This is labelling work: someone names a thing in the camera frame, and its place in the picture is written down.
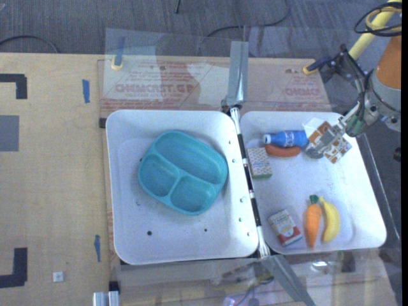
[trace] blue bottle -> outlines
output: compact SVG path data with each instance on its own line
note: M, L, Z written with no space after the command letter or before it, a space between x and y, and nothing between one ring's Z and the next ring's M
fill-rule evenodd
M305 147L309 144L305 131L285 130L275 134L263 135L264 144L273 144L279 147Z

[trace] white small square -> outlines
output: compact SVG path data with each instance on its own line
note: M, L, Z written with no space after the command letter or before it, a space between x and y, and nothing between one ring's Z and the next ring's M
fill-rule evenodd
M64 281L64 272L54 272L52 278L54 282L62 282Z

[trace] banana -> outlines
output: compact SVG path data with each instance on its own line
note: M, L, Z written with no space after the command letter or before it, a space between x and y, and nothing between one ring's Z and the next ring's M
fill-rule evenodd
M319 201L323 206L324 219L326 221L326 227L323 232L323 242L330 242L337 236L340 230L339 211L333 204L325 201L323 197L319 197Z

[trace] gray square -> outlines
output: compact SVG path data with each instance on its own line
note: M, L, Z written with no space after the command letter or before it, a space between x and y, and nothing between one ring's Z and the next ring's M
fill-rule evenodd
M17 152L19 116L0 115L0 152Z

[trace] carrot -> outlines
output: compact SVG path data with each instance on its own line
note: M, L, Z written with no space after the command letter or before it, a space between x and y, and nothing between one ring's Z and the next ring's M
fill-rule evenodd
M280 156L280 157L297 156L301 151L299 146L278 147L272 144L266 144L265 150L266 150L266 153L270 154L271 156Z
M313 248L320 226L321 207L317 204L319 197L316 195L310 195L309 198L311 204L306 210L306 239L309 245Z

